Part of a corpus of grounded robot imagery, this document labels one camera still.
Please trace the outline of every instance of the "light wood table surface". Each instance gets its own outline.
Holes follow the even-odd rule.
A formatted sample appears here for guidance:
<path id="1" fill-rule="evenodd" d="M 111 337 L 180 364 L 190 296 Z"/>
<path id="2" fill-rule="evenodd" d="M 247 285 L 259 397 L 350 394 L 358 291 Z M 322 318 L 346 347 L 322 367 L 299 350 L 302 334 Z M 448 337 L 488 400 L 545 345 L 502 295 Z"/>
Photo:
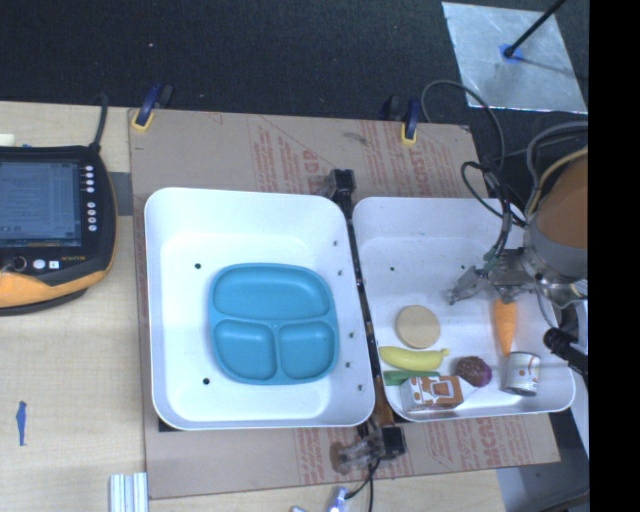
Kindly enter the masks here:
<path id="1" fill-rule="evenodd" d="M 127 111 L 109 109 L 101 140 L 112 172 L 130 172 Z M 87 145 L 98 117 L 98 106 L 0 102 L 0 134 Z M 0 511 L 108 511 L 109 476 L 145 471 L 136 294 L 132 217 L 120 216 L 104 281 L 66 305 L 0 317 Z M 149 510 L 324 512 L 333 487 L 152 500 Z M 376 511 L 504 510 L 494 470 L 376 480 L 374 491 Z M 368 490 L 349 502 L 350 512 L 367 508 Z"/>

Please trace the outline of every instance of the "metal rod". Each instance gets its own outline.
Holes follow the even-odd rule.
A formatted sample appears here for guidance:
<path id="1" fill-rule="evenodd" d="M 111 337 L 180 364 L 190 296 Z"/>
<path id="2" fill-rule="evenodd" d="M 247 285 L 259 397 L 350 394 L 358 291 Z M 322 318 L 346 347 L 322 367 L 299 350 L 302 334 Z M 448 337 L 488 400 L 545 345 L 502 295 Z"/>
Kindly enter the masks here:
<path id="1" fill-rule="evenodd" d="M 558 8 L 566 1 L 567 0 L 557 0 L 556 3 L 553 4 L 551 7 L 549 7 L 549 9 L 547 9 L 547 11 L 542 16 L 540 16 L 538 21 L 536 21 L 533 25 L 531 25 L 529 30 L 527 30 L 524 34 L 522 34 L 515 43 L 505 48 L 503 55 L 507 59 L 510 59 L 511 57 L 513 57 L 513 53 L 516 51 L 518 46 L 520 46 L 531 34 L 533 34 L 538 29 L 538 27 L 542 25 L 549 16 L 551 16 L 554 12 L 556 12 Z"/>

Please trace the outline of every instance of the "orange carrot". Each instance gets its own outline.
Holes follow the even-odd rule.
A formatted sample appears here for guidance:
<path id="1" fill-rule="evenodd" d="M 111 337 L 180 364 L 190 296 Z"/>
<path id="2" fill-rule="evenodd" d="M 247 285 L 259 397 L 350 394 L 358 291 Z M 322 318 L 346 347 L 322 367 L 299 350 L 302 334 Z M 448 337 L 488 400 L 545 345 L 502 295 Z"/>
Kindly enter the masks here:
<path id="1" fill-rule="evenodd" d="M 496 299 L 493 303 L 493 320 L 502 355 L 506 357 L 511 352 L 511 342 L 516 331 L 516 303 L 504 303 L 502 299 Z"/>

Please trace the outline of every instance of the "beige round disc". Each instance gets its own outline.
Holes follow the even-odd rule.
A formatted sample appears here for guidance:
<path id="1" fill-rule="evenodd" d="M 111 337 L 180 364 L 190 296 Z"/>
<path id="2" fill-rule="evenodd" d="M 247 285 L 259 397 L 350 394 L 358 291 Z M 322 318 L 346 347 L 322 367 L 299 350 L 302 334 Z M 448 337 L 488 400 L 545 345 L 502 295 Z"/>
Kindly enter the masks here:
<path id="1" fill-rule="evenodd" d="M 440 321 L 424 306 L 407 306 L 396 317 L 396 334 L 412 348 L 427 348 L 440 337 Z"/>

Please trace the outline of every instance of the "tin can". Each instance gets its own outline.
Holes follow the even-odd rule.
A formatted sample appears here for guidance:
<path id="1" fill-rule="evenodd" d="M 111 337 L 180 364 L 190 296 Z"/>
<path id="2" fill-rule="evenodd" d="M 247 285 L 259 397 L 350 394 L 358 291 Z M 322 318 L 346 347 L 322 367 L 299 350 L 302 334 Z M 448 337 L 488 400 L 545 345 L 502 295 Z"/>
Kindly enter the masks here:
<path id="1" fill-rule="evenodd" d="M 511 352 L 507 363 L 505 391 L 516 395 L 535 396 L 538 393 L 540 358 L 529 352 Z"/>

